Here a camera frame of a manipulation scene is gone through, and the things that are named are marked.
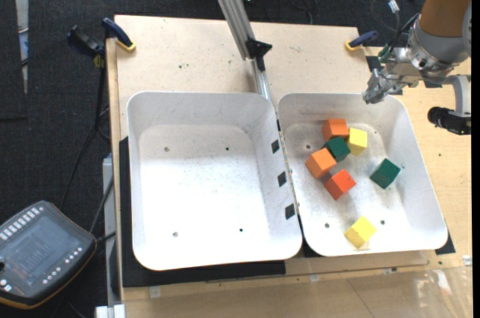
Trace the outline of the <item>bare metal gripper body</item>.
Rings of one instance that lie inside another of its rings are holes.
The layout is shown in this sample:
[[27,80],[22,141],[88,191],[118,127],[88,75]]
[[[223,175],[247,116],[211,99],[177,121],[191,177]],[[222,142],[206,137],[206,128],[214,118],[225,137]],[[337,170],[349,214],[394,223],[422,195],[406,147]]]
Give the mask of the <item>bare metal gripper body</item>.
[[430,54],[422,46],[386,47],[379,54],[384,65],[382,75],[395,85],[414,87],[419,81],[428,86],[441,86],[454,70],[455,63],[443,61]]

